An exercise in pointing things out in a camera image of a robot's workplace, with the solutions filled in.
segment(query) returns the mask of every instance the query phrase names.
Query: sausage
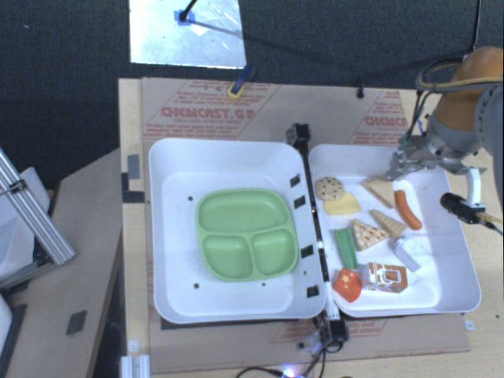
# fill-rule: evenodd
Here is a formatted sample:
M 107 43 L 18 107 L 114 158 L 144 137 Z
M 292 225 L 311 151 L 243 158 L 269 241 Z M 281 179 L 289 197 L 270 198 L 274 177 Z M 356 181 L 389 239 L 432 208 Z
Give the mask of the sausage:
M 406 201 L 406 193 L 404 191 L 395 191 L 394 192 L 395 205 L 397 206 L 397 210 L 399 214 L 401 214 L 402 219 L 408 224 L 408 226 L 412 230 L 419 230 L 422 228 L 422 222 L 417 219 L 417 217 L 413 214 Z

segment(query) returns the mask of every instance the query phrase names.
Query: dark fabric backdrop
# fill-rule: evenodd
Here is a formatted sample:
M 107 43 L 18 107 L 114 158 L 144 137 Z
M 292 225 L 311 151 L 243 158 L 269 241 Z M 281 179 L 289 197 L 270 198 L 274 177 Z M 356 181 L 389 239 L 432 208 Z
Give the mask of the dark fabric backdrop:
M 254 80 L 412 88 L 469 48 L 476 0 L 239 0 Z M 480 45 L 502 46 L 504 0 L 484 0 Z M 128 0 L 0 0 L 0 147 L 47 187 L 119 146 L 117 81 L 231 80 L 231 70 L 133 65 Z

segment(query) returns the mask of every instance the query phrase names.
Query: bread slice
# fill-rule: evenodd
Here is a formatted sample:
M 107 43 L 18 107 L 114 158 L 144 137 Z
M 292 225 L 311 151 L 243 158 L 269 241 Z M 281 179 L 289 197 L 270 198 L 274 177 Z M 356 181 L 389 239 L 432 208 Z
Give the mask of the bread slice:
M 394 188 L 392 182 L 385 176 L 372 176 L 362 183 L 378 200 L 386 207 L 393 209 L 395 207 Z
M 396 219 L 383 214 L 378 210 L 370 211 L 372 218 L 380 225 L 381 228 L 384 228 L 386 231 L 390 232 L 392 237 L 399 238 L 404 230 L 406 230 L 406 225 Z
M 383 241 L 385 238 L 391 236 L 388 232 L 373 227 L 372 225 L 365 224 L 359 219 L 354 219 L 352 221 L 352 229 L 354 230 L 355 243 L 359 250 L 367 249 L 375 243 Z

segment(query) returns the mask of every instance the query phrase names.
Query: yellow clip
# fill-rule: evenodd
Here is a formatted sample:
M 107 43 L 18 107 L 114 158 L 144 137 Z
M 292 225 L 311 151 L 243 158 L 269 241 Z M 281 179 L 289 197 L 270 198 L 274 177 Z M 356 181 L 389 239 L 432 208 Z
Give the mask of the yellow clip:
M 236 94 L 232 93 L 232 89 L 235 87 L 236 82 L 232 83 L 228 88 L 228 97 L 232 99 L 238 99 L 242 94 L 243 90 L 245 90 L 245 85 L 242 85 Z

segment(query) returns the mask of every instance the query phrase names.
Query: black clip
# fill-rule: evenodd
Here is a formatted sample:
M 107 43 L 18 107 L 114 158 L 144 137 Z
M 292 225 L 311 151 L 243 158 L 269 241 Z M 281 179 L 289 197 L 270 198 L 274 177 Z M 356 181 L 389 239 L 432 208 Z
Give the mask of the black clip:
M 17 192 L 23 191 L 27 187 L 28 185 L 26 184 L 25 180 L 18 180 L 9 185 L 9 188 L 6 191 L 0 192 L 0 196 L 7 195 L 8 193 L 15 194 Z
M 363 99 L 364 98 L 364 79 L 362 77 L 359 77 L 358 79 L 358 85 L 357 85 L 357 98 Z

